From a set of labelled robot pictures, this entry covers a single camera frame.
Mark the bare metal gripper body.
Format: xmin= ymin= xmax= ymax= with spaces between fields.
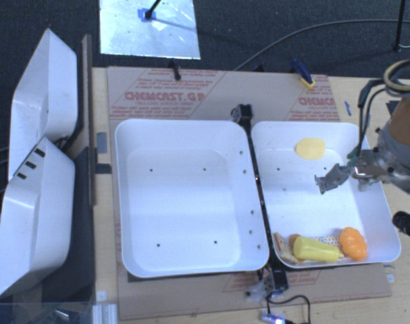
xmin=349 ymin=148 xmax=395 ymax=186

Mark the pale yellow round biscuit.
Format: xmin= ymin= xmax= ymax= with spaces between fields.
xmin=294 ymin=137 xmax=326 ymax=162

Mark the white plastic tray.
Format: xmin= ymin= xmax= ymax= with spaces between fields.
xmin=113 ymin=118 xmax=271 ymax=279
xmin=251 ymin=120 xmax=403 ymax=268

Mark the orange toy pumpkin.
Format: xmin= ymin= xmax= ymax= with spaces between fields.
xmin=338 ymin=226 xmax=369 ymax=261

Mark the white patterned packet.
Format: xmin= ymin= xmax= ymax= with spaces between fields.
xmin=313 ymin=235 xmax=342 ymax=249

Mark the thin black rod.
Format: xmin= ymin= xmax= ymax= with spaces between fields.
xmin=242 ymin=118 xmax=280 ymax=276

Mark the toy pizza slice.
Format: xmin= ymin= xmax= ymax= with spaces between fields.
xmin=273 ymin=232 xmax=303 ymax=266

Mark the brown cardboard board red print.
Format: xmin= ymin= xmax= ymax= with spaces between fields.
xmin=106 ymin=65 xmax=393 ymax=321

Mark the black cylinder on white bracket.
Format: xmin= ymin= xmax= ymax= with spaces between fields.
xmin=392 ymin=210 xmax=410 ymax=245

